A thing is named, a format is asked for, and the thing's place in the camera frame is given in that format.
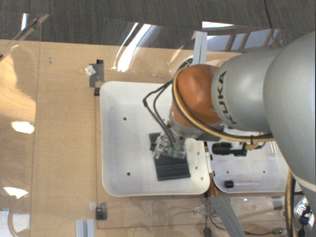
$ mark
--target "yellow cable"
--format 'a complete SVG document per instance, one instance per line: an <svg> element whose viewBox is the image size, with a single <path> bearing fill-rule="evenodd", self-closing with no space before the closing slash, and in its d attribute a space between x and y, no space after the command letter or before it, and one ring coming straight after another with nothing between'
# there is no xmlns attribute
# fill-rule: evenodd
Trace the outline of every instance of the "yellow cable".
<svg viewBox="0 0 316 237"><path fill-rule="evenodd" d="M231 141L239 141L239 142L270 142L270 141L274 141L275 139L272 138L253 138L253 139L243 139L243 138L235 138L229 135L224 135L221 134L219 132L213 131L211 129L209 129L207 126L205 126L204 124L202 124L201 122L199 122L198 120L196 120L194 117L192 117L190 115L190 113L186 110L186 108L181 104L181 100L180 100L180 96L179 93L177 91L177 79L179 74L184 70L185 68L181 68L179 69L173 79L173 84L172 84L172 91L173 91L173 96L174 96L174 100L176 102L176 104L178 105L178 107L180 108L180 111L183 113L183 115L196 127L200 128L202 131L207 132L209 134L212 134L216 137L220 137L226 140L231 140Z"/></svg>

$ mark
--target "gray carpet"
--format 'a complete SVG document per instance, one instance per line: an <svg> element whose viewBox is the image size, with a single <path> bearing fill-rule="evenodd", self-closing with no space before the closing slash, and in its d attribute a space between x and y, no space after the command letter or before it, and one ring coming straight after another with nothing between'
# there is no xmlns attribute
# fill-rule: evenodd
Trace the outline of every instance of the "gray carpet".
<svg viewBox="0 0 316 237"><path fill-rule="evenodd" d="M199 30L202 20L315 30L315 0L0 0L0 38L19 30L21 13L48 13L42 40L117 44L130 24Z"/></svg>

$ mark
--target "clear plastic sheet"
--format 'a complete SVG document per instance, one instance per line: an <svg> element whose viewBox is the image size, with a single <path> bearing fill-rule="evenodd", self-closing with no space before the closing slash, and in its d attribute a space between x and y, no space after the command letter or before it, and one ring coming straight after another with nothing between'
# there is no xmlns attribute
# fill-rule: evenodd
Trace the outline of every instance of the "clear plastic sheet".
<svg viewBox="0 0 316 237"><path fill-rule="evenodd" d="M10 15L20 33L0 41L0 236L29 236L41 23ZM1 33L13 29L2 23Z"/></svg>
<svg viewBox="0 0 316 237"><path fill-rule="evenodd" d="M19 22L19 29L23 17L12 20ZM100 102L94 95L111 80L164 83L172 79L179 67L200 58L194 48L201 32L104 22L109 30L100 33L103 45L39 43L37 28L4 52L0 61L1 236L75 236L76 220L95 218L96 206L103 203L108 217L96 221L95 236L203 236L208 210L203 195L114 197L104 189ZM202 29L207 41L205 63L213 66L295 38L284 31L213 26L204 23ZM8 40L1 40L0 49L7 44ZM89 65L94 71L85 70ZM262 234L285 228L282 205L274 209L275 200L232 197L231 205L245 230ZM216 213L212 217L222 226ZM207 226L213 236L228 236L209 220Z"/></svg>

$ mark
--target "black lettering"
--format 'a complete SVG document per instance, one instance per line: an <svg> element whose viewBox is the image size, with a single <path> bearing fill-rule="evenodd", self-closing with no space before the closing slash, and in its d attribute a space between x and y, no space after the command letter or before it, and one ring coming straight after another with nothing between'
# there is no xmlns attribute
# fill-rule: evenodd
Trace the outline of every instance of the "black lettering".
<svg viewBox="0 0 316 237"><path fill-rule="evenodd" d="M223 79L224 79L224 75L226 74L226 72L227 71L225 71L225 72L223 72L220 76L219 76L219 82L221 83L221 84L223 84Z"/></svg>
<svg viewBox="0 0 316 237"><path fill-rule="evenodd" d="M217 87L217 92L219 93L218 99L223 99L224 98L224 96L222 95L222 91L223 91L223 87L221 87L221 89L219 87Z"/></svg>
<svg viewBox="0 0 316 237"><path fill-rule="evenodd" d="M224 106L224 108L225 108L225 110L222 111L222 112L223 112L224 114L228 113L225 103L222 102L222 101L220 101L219 104L222 105L222 106Z"/></svg>
<svg viewBox="0 0 316 237"><path fill-rule="evenodd" d="M227 119L229 119L231 122L232 122L232 124L237 124L237 122L235 122L235 121L233 121L233 118L232 118L232 116L225 116Z"/></svg>

